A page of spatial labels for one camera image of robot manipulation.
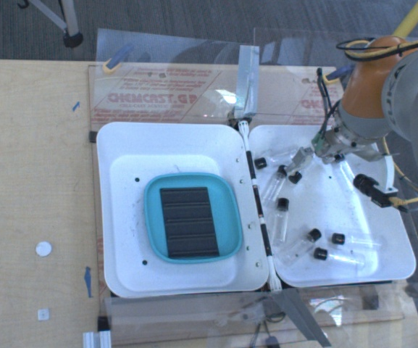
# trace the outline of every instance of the blue bowl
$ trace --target blue bowl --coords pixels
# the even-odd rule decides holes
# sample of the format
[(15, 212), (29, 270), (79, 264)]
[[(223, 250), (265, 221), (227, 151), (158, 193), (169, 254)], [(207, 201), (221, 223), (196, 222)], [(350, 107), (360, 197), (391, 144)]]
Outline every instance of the blue bowl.
[[(195, 187), (207, 187), (219, 255), (169, 258), (160, 189)], [(233, 256), (241, 247), (243, 233), (235, 195), (230, 185), (215, 174), (176, 173), (155, 177), (144, 190), (144, 215), (152, 249), (168, 262), (188, 264), (223, 260)]]

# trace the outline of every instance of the clear plastic sheet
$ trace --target clear plastic sheet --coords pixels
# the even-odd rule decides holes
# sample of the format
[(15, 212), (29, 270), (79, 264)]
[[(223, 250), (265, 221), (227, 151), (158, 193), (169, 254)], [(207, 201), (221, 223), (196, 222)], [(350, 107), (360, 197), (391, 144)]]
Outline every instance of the clear plastic sheet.
[[(265, 347), (274, 336), (288, 347), (321, 347), (293, 322), (289, 292), (106, 298), (112, 346)], [(403, 281), (304, 288), (298, 295), (331, 347), (418, 347), (417, 313)]]
[[(356, 37), (361, 35), (256, 29), (259, 102), (251, 126), (319, 125), (323, 109), (317, 66), (323, 73), (349, 66), (335, 45)], [(229, 124), (241, 46), (100, 30), (97, 63), (89, 73), (91, 130), (113, 121)], [(120, 49), (120, 65), (105, 73), (104, 64)], [(341, 78), (329, 85), (333, 103), (342, 97), (345, 83)], [(99, 208), (99, 196), (96, 201)], [(113, 347), (264, 347), (270, 335), (280, 344), (320, 347), (291, 319), (290, 305), (278, 302), (284, 290), (276, 295), (252, 291), (109, 297), (101, 269), (100, 210), (96, 217), (101, 311), (112, 324)], [(413, 284), (394, 281), (296, 291), (333, 347), (390, 347), (393, 342), (396, 347), (418, 347), (418, 314), (412, 299), (418, 300), (418, 288)]]

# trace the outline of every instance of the gray carpet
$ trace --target gray carpet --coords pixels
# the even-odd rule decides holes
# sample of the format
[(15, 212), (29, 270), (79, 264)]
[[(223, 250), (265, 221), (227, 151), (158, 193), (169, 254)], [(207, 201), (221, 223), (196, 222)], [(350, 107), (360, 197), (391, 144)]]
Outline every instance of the gray carpet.
[[(57, 0), (41, 1), (61, 14)], [(0, 0), (0, 59), (95, 60), (101, 28), (256, 45), (275, 40), (272, 30), (332, 32), (347, 38), (387, 35), (417, 1), (75, 0), (84, 42), (74, 53), (64, 47), (62, 31), (34, 6), (19, 9), (20, 0)], [(418, 38), (418, 24), (410, 36)], [(312, 54), (299, 59), (310, 65), (336, 66), (340, 60), (328, 51)], [(409, 144), (397, 135), (390, 135), (389, 144), (400, 152), (397, 163), (418, 181)], [(418, 262), (418, 212), (403, 218)], [(407, 292), (418, 305), (418, 266), (409, 280), (412, 287)]]

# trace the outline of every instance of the white tray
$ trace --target white tray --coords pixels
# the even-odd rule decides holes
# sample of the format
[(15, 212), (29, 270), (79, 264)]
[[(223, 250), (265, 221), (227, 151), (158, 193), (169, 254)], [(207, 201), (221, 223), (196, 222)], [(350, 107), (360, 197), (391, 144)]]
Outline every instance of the white tray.
[[(254, 159), (286, 151), (293, 153), (301, 146), (311, 146), (317, 131), (317, 126), (260, 125), (249, 135), (251, 151)], [(278, 255), (279, 249), (274, 246), (276, 271), (284, 282), (295, 287), (328, 286), (398, 280), (412, 275), (416, 260), (400, 212), (392, 207), (378, 207), (353, 185), (354, 176), (359, 173), (381, 182), (386, 169), (384, 159), (366, 162), (348, 155), (340, 163), (325, 165), (314, 156), (310, 165), (301, 171), (303, 178), (296, 185), (286, 181), (281, 196), (290, 200), (289, 229), (283, 251), (284, 247), (297, 241), (301, 233), (312, 228), (320, 229), (323, 234), (317, 246), (330, 251), (338, 248), (329, 241), (333, 232), (369, 233), (381, 242), (381, 246), (351, 247), (345, 244), (341, 247), (347, 252), (353, 250), (364, 255), (365, 266), (360, 270), (316, 260), (311, 253), (286, 266)], [(274, 171), (275, 167), (271, 165), (257, 170), (261, 192)], [(271, 226), (271, 211), (264, 208), (267, 227)]]
[[(104, 232), (104, 275), (119, 297), (251, 291), (264, 285), (268, 263), (241, 135), (225, 125), (110, 123), (97, 135)], [(166, 262), (154, 253), (143, 193), (154, 177), (212, 173), (234, 191), (241, 249), (225, 260)]]

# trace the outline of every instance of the tripod leg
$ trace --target tripod leg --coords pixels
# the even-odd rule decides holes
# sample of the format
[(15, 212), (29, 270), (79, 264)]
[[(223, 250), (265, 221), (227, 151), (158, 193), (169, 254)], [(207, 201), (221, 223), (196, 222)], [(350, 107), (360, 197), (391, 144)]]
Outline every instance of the tripod leg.
[(67, 48), (76, 48), (83, 42), (83, 34), (78, 30), (77, 16), (73, 0), (61, 0), (67, 32), (64, 35), (64, 44)]

